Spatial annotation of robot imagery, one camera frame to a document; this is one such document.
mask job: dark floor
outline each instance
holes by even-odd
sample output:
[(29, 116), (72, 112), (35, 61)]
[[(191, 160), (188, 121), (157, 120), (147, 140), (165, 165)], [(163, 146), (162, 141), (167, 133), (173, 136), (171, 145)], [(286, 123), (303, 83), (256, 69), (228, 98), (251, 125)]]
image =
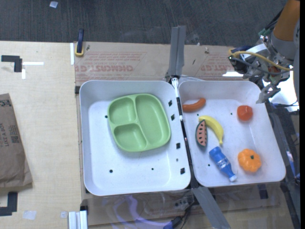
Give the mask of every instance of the dark floor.
[[(50, 2), (58, 2), (56, 8)], [(287, 0), (0, 0), (0, 40), (170, 44), (185, 25), (185, 44), (253, 45)]]

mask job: banana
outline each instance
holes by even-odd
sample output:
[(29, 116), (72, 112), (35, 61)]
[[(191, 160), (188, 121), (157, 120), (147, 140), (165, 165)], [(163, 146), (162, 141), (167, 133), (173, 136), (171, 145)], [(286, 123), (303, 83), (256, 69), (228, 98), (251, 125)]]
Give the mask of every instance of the banana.
[(199, 117), (199, 122), (205, 120), (205, 123), (207, 126), (211, 127), (213, 131), (215, 132), (219, 144), (223, 144), (223, 136), (224, 136), (224, 129), (223, 127), (219, 124), (217, 120), (215, 120), (213, 117), (208, 116), (208, 115), (202, 115)]

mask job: white tray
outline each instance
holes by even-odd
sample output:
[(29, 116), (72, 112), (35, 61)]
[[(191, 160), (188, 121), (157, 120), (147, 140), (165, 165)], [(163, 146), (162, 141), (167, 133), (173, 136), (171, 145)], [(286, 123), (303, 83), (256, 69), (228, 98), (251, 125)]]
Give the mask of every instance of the white tray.
[[(126, 152), (113, 139), (106, 118), (107, 108), (118, 97), (139, 93), (159, 98), (170, 123), (171, 138), (153, 150)], [(191, 174), (186, 147), (175, 92), (170, 84), (88, 81), (80, 88), (80, 103), (84, 183), (90, 193), (107, 196), (170, 191), (189, 185)]]
[[(197, 181), (205, 187), (222, 187), (264, 182), (277, 182), (286, 175), (281, 156), (265, 104), (256, 104), (260, 89), (248, 81), (185, 81), (179, 85), (182, 104), (192, 104), (204, 97), (205, 106), (197, 112), (184, 113), (184, 124), (193, 160)], [(253, 118), (241, 122), (237, 118), (237, 107), (249, 105), (253, 108)], [(210, 115), (224, 129), (224, 144), (221, 149), (232, 164), (237, 175), (235, 182), (220, 172), (209, 157), (209, 151), (219, 146), (218, 139), (208, 127), (208, 143), (200, 148), (195, 140), (198, 117)], [(244, 148), (256, 151), (262, 166), (256, 173), (246, 173), (238, 164), (237, 155)]]

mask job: toy watermelon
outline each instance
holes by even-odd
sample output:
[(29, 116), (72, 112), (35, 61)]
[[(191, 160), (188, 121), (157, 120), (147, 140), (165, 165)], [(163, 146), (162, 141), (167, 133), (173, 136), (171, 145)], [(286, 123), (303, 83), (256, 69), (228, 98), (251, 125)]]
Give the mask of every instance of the toy watermelon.
[(198, 126), (196, 127), (196, 142), (201, 147), (206, 147), (207, 144), (207, 130), (205, 120), (199, 122)]

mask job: sausage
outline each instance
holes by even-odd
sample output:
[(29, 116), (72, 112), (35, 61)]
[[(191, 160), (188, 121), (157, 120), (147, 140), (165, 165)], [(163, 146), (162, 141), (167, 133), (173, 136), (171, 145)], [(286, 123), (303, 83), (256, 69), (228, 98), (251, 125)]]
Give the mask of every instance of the sausage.
[(184, 112), (193, 112), (196, 111), (200, 108), (202, 108), (205, 105), (206, 99), (205, 98), (200, 98), (196, 103), (194, 104), (183, 104), (182, 105), (182, 110)]

